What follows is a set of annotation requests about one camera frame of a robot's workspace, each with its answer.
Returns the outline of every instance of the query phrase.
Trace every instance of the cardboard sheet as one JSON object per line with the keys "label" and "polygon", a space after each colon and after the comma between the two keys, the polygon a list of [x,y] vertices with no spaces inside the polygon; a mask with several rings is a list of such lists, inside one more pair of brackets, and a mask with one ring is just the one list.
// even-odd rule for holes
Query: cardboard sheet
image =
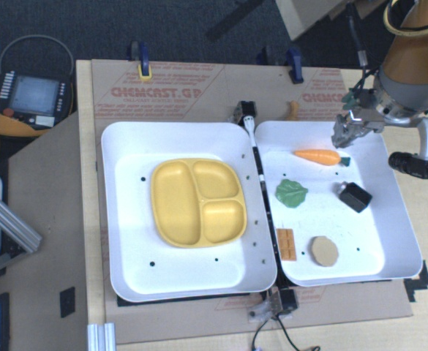
{"label": "cardboard sheet", "polygon": [[[142,81],[137,64],[93,60],[97,167],[107,322],[116,324],[118,344],[255,331],[248,308],[260,294],[127,305],[110,282],[108,226],[101,134],[116,121],[227,121],[239,101],[255,101],[256,124],[285,120],[290,102],[301,121],[332,121],[347,93],[338,69],[303,68],[293,84],[287,67],[152,62],[153,79]],[[299,309],[288,327],[406,317],[412,314],[402,280],[295,288]]]}

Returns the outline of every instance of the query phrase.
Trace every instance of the yellow plate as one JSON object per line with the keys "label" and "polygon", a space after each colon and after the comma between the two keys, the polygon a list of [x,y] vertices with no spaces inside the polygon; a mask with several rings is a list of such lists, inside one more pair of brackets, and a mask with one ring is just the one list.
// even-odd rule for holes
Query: yellow plate
{"label": "yellow plate", "polygon": [[241,237],[247,214],[235,171],[212,159],[175,159],[151,177],[151,201],[159,234],[179,247],[226,244]]}

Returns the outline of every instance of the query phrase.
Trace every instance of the orange carrot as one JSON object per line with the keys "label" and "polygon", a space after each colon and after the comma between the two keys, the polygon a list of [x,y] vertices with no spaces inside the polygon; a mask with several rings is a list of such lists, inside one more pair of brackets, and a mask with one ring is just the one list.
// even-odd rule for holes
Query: orange carrot
{"label": "orange carrot", "polygon": [[336,165],[341,162],[341,157],[336,151],[330,149],[302,149],[294,154],[303,159],[318,162],[323,165]]}

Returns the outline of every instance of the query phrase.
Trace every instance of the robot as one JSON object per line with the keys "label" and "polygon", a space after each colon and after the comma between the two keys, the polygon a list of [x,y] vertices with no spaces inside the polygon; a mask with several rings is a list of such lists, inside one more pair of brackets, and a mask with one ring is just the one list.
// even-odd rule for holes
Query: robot
{"label": "robot", "polygon": [[[400,28],[391,21],[391,8],[398,1],[390,0],[383,15],[386,28],[396,35],[386,58],[376,70],[364,69],[362,79],[343,98],[347,113],[337,116],[331,139],[334,147],[345,148],[385,126],[416,127],[419,153],[395,152],[388,163],[402,173],[428,179],[428,0],[415,0]],[[370,75],[373,87],[365,89]]]}

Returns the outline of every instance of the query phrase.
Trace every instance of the wooden table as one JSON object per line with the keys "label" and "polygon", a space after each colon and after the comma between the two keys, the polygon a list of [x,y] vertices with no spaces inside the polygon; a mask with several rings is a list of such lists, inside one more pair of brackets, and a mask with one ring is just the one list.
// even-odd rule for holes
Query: wooden table
{"label": "wooden table", "polygon": [[[69,117],[55,128],[59,139],[53,136],[53,129],[10,160],[10,207],[44,236],[38,253],[12,265],[0,278],[0,293],[11,293],[12,351],[43,347],[82,350],[86,325],[108,321],[92,61],[77,61],[76,69],[78,116]],[[254,72],[258,71],[260,67],[254,68]],[[345,85],[353,86],[360,74],[342,70]],[[418,150],[416,129],[386,128],[383,136],[389,152]],[[399,173],[397,180],[428,268],[428,181]],[[59,318],[57,296],[69,286],[75,287],[75,313]],[[317,344],[326,351],[428,350],[428,290],[416,292],[411,309],[411,317],[293,328],[289,334],[301,350]],[[251,347],[252,330],[258,325],[241,333],[121,344],[118,350],[246,351]],[[263,350],[289,350],[282,331],[272,325],[275,329],[262,331],[256,345]]]}

